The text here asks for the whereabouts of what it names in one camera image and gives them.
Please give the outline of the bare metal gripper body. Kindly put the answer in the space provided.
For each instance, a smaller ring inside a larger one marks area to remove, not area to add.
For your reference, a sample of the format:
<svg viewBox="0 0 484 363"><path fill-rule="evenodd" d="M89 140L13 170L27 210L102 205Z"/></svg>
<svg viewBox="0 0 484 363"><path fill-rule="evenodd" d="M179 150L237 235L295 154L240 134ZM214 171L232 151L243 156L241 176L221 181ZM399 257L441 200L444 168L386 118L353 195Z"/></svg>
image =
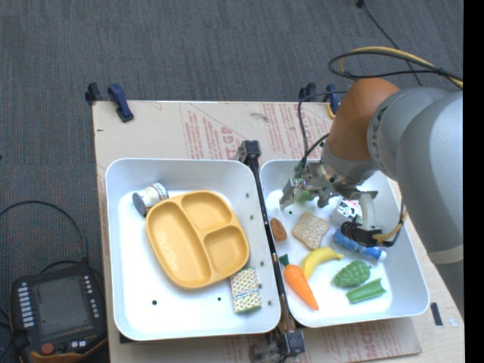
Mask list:
<svg viewBox="0 0 484 363"><path fill-rule="evenodd" d="M299 186L311 195L329 199L337 194L349 199L363 184L326 162L307 162L295 171Z"/></svg>

